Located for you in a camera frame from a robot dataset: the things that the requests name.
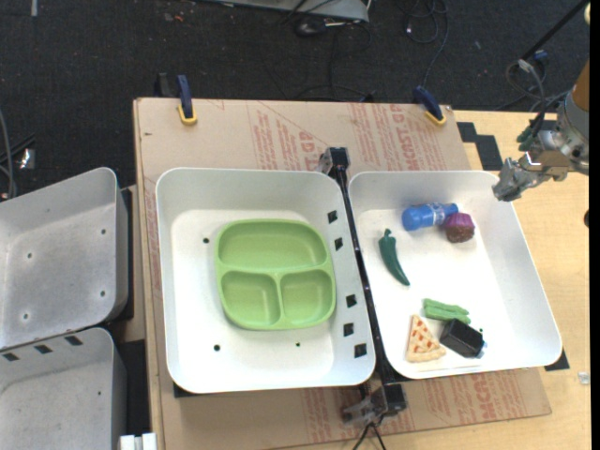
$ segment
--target cardboard sheet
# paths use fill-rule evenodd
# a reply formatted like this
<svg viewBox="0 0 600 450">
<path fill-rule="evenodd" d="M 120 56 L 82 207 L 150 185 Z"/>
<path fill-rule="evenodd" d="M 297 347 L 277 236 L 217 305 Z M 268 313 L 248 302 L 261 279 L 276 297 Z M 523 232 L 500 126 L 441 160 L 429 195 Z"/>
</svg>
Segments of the cardboard sheet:
<svg viewBox="0 0 600 450">
<path fill-rule="evenodd" d="M 146 302 L 152 303 L 156 330 L 156 348 L 149 355 L 157 361 L 157 386 L 152 378 L 150 384 L 159 445 L 260 450 L 358 438 L 361 428 L 341 420 L 341 410 L 360 400 L 356 388 L 175 396 L 165 360 L 156 181 L 175 167 L 314 170 L 328 146 L 348 148 L 352 173 L 468 170 L 452 112 L 444 109 L 447 122 L 436 127 L 417 105 L 194 100 L 199 121 L 186 127 L 176 104 L 170 98 L 134 103 L 151 274 Z M 410 381 L 403 387 L 409 409 L 386 418 L 383 435 L 550 413 L 536 368 Z"/>
</svg>

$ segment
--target green plate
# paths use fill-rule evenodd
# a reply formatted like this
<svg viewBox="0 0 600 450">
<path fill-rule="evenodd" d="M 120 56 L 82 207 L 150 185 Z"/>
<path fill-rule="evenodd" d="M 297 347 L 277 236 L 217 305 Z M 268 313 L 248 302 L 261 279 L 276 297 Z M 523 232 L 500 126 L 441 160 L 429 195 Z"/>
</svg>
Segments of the green plate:
<svg viewBox="0 0 600 450">
<path fill-rule="evenodd" d="M 243 328 L 306 328 L 336 307 L 329 249 L 303 221 L 237 220 L 221 229 L 215 252 L 221 304 Z"/>
</svg>

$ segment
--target pizza slice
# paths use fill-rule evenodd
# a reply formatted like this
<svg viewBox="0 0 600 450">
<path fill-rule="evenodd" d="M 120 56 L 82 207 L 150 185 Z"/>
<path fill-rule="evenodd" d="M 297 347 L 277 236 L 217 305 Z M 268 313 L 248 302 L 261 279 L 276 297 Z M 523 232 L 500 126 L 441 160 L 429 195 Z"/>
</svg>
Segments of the pizza slice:
<svg viewBox="0 0 600 450">
<path fill-rule="evenodd" d="M 418 315 L 412 315 L 409 345 L 406 359 L 409 362 L 428 362 L 446 355 L 446 349 L 440 345 L 428 326 Z"/>
</svg>

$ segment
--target table surface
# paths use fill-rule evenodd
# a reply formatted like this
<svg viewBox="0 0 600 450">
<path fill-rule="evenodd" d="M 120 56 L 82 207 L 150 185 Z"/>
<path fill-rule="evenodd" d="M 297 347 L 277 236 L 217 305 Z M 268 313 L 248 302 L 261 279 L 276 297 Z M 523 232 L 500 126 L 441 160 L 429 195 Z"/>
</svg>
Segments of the table surface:
<svg viewBox="0 0 600 450">
<path fill-rule="evenodd" d="M 457 122 L 474 123 L 478 134 L 494 135 L 502 158 L 520 157 L 521 152 L 518 151 L 515 138 L 527 126 L 529 118 L 534 116 L 523 112 L 454 111 L 454 114 Z M 138 133 L 138 127 L 134 125 L 134 128 Z M 136 134 L 138 187 L 143 185 L 139 137 Z M 481 170 L 474 143 L 465 143 L 465 149 L 472 168 Z M 142 188 L 139 192 L 140 196 L 143 196 Z M 144 222 L 143 198 L 140 201 L 141 222 Z M 591 386 L 585 382 L 585 376 L 589 376 L 591 371 L 590 246 L 589 229 L 583 223 L 583 217 L 589 209 L 589 177 L 570 173 L 563 182 L 550 181 L 527 190 L 513 205 L 561 332 L 569 364 L 569 368 L 560 370 L 540 369 L 552 413 L 480 425 L 385 436 L 384 443 L 388 450 L 591 448 Z M 143 231 L 141 234 L 142 246 L 147 245 Z M 142 262 L 142 270 L 147 277 L 149 262 Z M 146 336 L 147 345 L 150 348 L 153 344 L 156 345 L 152 337 L 151 321 L 152 318 L 146 318 L 146 330 L 150 330 Z M 151 407 L 156 409 L 159 406 L 156 389 L 157 369 L 151 359 L 148 364 Z M 160 434 L 160 428 L 153 430 Z M 354 441 L 330 442 L 294 448 L 348 450 L 355 444 Z M 376 439 L 369 438 L 363 442 L 361 448 L 367 450 L 380 446 Z"/>
</svg>

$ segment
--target blue cylinder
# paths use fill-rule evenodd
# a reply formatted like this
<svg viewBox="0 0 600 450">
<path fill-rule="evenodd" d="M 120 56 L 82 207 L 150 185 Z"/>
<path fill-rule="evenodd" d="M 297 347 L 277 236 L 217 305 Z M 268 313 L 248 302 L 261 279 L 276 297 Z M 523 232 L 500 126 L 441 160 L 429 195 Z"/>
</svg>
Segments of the blue cylinder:
<svg viewBox="0 0 600 450">
<path fill-rule="evenodd" d="M 409 232 L 423 227 L 442 225 L 449 215 L 458 212 L 455 203 L 426 203 L 402 212 L 402 226 Z"/>
</svg>

